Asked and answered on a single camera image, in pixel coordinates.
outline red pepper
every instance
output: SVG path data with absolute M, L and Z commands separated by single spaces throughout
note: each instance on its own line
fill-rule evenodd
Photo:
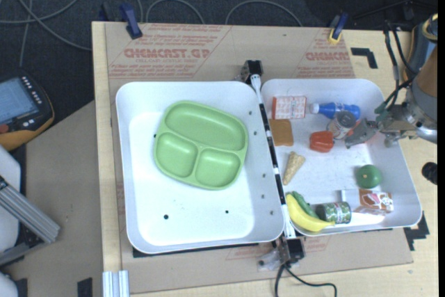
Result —
M 311 134 L 310 148 L 319 152 L 329 152 L 334 146 L 334 136 L 332 131 L 316 131 Z

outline toy banana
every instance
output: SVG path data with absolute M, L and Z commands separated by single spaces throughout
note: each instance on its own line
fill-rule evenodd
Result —
M 325 227 L 335 225 L 335 222 L 325 222 L 307 214 L 291 193 L 286 194 L 286 203 L 291 220 L 303 229 L 310 232 L 319 232 Z

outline blue clamp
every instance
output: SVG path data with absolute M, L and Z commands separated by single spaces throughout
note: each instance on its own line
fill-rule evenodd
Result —
M 128 3 L 122 3 L 119 6 L 119 9 L 123 20 L 128 23 L 127 31 L 130 34 L 131 38 L 141 38 L 143 34 L 142 31 L 139 29 L 138 22 L 136 21 L 133 7 Z
M 329 34 L 329 38 L 327 40 L 330 43 L 336 45 L 340 42 L 341 31 L 343 30 L 343 27 L 345 26 L 347 21 L 348 21 L 348 14 L 342 13 L 340 15 L 339 21 L 334 25 L 334 28 L 331 30 Z

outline green divided plate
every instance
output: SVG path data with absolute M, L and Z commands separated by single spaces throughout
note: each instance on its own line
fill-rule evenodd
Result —
M 165 111 L 154 160 L 167 176 L 193 186 L 224 189 L 239 176 L 248 148 L 245 125 L 232 114 L 190 101 Z

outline black cable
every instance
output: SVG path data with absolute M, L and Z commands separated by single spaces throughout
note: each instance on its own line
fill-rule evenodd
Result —
M 391 108 L 394 106 L 394 104 L 397 101 L 398 87 L 400 84 L 400 79 L 399 79 L 399 74 L 398 74 L 397 60 L 396 60 L 396 57 L 394 56 L 394 52 L 392 51 L 392 48 L 391 48 L 391 40 L 389 39 L 389 29 L 390 29 L 389 23 L 385 22 L 385 25 L 383 27 L 384 27 L 383 33 L 385 34 L 385 44 L 387 46 L 388 54 L 389 54 L 389 57 L 391 59 L 392 65 L 393 65 L 394 79 L 396 80 L 396 89 L 393 92 L 394 96 L 392 98 L 391 104 L 387 107 L 387 110 L 389 111 L 389 110 L 391 110 Z
M 307 281 L 302 280 L 301 278 L 299 278 L 296 274 L 294 274 L 291 271 L 291 268 L 288 264 L 282 264 L 280 266 L 280 268 L 278 269 L 277 272 L 277 277 L 275 279 L 275 297 L 279 297 L 278 296 L 278 284 L 280 283 L 280 278 L 283 274 L 283 270 L 286 269 L 286 271 L 292 276 L 294 277 L 296 280 L 300 281 L 301 283 L 310 286 L 310 287 L 326 287 L 326 286 L 330 286 L 334 289 L 334 297 L 337 297 L 337 286 L 335 286 L 335 284 L 330 283 L 330 282 L 326 282 L 326 283 L 310 283 Z
M 283 274 L 284 264 L 280 265 L 278 269 L 277 278 L 275 278 L 275 297 L 278 297 L 278 284 L 280 283 L 281 275 Z
M 408 79 L 407 81 L 403 82 L 401 85 L 399 85 L 397 87 L 397 89 L 395 89 L 389 96 L 388 98 L 386 98 L 385 100 L 385 104 L 389 103 L 389 100 L 391 100 L 391 98 L 402 88 L 407 88 L 411 85 L 412 81 L 413 81 L 414 77 L 412 77 L 411 79 Z
M 388 26 L 389 26 L 389 28 L 391 29 L 391 31 L 392 31 L 392 33 L 393 33 L 393 35 L 394 35 L 394 38 L 396 39 L 396 45 L 397 45 L 398 54 L 400 55 L 400 58 L 401 58 L 403 64 L 404 64 L 404 65 L 406 66 L 406 68 L 407 68 L 409 71 L 411 71 L 414 75 L 415 75 L 415 74 L 418 74 L 419 71 L 417 71 L 417 70 L 415 70 L 414 68 L 412 68 L 412 66 L 408 63 L 408 61 L 406 61 L 406 57 L 405 57 L 405 55 L 403 54 L 403 50 L 402 50 L 402 45 L 401 45 L 400 39 L 398 38 L 397 31 L 396 31 L 395 28 L 393 27 L 393 24 L 392 24 L 391 22 L 388 22 Z

